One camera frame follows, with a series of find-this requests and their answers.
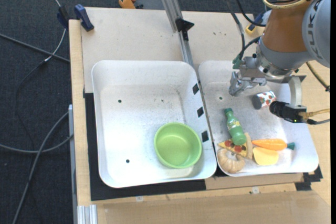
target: bottle cap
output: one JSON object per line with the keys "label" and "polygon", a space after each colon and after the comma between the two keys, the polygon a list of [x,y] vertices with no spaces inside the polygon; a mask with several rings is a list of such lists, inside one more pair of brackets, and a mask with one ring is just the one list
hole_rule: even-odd
{"label": "bottle cap", "polygon": [[224,110],[224,114],[226,114],[227,112],[233,111],[232,108],[227,108]]}
{"label": "bottle cap", "polygon": [[236,133],[233,137],[232,137],[232,142],[237,145],[237,146],[241,146],[243,144],[246,143],[246,136],[243,133]]}

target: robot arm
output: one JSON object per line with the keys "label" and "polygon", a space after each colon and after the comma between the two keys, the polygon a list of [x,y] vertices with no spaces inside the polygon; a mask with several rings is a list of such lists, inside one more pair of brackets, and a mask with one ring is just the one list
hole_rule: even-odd
{"label": "robot arm", "polygon": [[[299,4],[283,5],[286,1],[278,0],[281,5],[274,5],[264,0],[272,8],[264,33],[256,53],[234,64],[238,71],[232,72],[229,93],[238,96],[246,89],[266,85],[267,81],[289,83],[292,96],[288,106],[297,114],[304,110],[300,84],[304,77],[292,73],[311,60],[330,68],[331,0],[301,0]],[[301,122],[300,117],[282,118]]]}

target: green bowl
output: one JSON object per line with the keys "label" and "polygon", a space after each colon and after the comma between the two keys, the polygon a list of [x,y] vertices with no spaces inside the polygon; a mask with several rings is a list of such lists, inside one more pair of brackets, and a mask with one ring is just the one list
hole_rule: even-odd
{"label": "green bowl", "polygon": [[155,134],[154,147],[160,162],[171,168],[190,167],[202,154],[202,143],[197,133],[180,122],[160,127]]}

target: empty white tray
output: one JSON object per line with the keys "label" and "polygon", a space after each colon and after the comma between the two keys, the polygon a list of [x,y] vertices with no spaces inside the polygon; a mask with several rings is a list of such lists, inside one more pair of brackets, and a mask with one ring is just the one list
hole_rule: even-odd
{"label": "empty white tray", "polygon": [[253,160],[246,160],[240,172],[226,174],[249,176],[314,171],[319,160],[307,124],[285,121],[271,114],[268,108],[256,110],[252,105],[254,94],[269,90],[275,93],[278,101],[290,103],[288,84],[268,82],[266,86],[256,86],[233,97],[228,92],[232,71],[231,61],[206,61],[198,70],[216,152],[220,149],[218,143],[231,138],[226,126],[225,108],[233,109],[244,132],[248,132],[252,140],[282,138],[287,143],[295,142],[295,150],[279,151],[277,164],[260,166]]}
{"label": "empty white tray", "polygon": [[[215,173],[217,160],[202,114],[196,72],[190,65],[181,61],[103,60],[92,68],[92,85],[99,174],[108,186],[205,179]],[[154,136],[169,122],[189,125],[203,141],[202,155],[195,165],[173,169],[158,160]]]}

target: toy carrot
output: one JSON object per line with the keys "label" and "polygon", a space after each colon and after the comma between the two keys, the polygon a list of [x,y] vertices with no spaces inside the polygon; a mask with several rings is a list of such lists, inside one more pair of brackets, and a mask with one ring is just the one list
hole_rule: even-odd
{"label": "toy carrot", "polygon": [[295,147],[295,143],[287,144],[284,140],[280,138],[267,138],[267,139],[252,140],[252,144],[263,147],[263,148],[267,148],[269,150],[274,150],[274,151],[282,151],[285,148],[294,150],[294,147]]}

